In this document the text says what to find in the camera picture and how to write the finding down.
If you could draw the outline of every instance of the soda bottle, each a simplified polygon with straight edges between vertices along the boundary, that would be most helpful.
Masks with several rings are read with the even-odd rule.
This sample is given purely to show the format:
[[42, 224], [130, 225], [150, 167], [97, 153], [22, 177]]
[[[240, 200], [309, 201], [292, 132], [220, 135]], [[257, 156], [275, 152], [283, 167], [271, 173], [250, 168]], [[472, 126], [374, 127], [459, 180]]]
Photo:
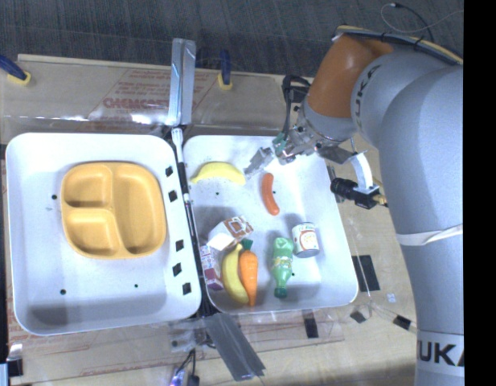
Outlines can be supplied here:
[[293, 249], [292, 239], [277, 237], [273, 242], [273, 267], [271, 274], [277, 281], [274, 295], [277, 298], [287, 297], [287, 281], [293, 274]]

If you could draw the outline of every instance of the red sausage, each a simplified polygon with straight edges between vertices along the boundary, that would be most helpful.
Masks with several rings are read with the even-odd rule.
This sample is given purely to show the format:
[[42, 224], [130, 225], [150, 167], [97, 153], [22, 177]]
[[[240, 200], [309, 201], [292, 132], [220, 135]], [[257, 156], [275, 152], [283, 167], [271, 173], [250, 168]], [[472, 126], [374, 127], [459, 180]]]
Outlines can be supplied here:
[[264, 201], [265, 208], [267, 211], [276, 216], [280, 213], [280, 208], [277, 202], [274, 200], [273, 195], [273, 180], [274, 176], [272, 173], [266, 173], [262, 178], [262, 200]]

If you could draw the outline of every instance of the yellow bowl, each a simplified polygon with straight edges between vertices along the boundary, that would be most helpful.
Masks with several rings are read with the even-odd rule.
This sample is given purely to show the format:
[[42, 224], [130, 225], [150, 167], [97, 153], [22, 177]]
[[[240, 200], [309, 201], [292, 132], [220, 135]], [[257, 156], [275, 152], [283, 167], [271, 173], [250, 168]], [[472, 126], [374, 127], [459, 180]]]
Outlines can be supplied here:
[[166, 239], [158, 180], [128, 162], [88, 162], [62, 180], [62, 223], [69, 244], [99, 259], [145, 256]]

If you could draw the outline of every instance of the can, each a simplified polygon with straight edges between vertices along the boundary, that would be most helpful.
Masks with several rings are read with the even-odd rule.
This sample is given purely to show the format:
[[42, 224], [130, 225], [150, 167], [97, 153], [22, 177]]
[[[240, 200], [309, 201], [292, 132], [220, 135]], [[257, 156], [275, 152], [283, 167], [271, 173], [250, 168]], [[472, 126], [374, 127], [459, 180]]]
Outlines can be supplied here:
[[310, 222], [293, 227], [294, 255], [298, 257], [312, 257], [319, 253], [318, 235], [315, 225]]

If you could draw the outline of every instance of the toy banana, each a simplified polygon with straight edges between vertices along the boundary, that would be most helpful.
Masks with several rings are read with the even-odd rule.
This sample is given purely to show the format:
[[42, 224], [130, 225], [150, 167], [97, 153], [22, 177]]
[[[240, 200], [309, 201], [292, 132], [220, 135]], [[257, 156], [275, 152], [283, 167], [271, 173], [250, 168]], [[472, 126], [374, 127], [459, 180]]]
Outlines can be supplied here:
[[239, 254], [242, 249], [242, 244], [237, 246], [224, 256], [223, 264], [221, 266], [221, 274], [223, 278], [223, 285], [230, 297], [238, 303], [248, 304], [248, 293], [239, 277]]
[[199, 169], [198, 174], [191, 179], [191, 182], [197, 183], [200, 180], [214, 177], [222, 177], [240, 185], [246, 183], [244, 173], [232, 164], [226, 162], [205, 163], [201, 169]]

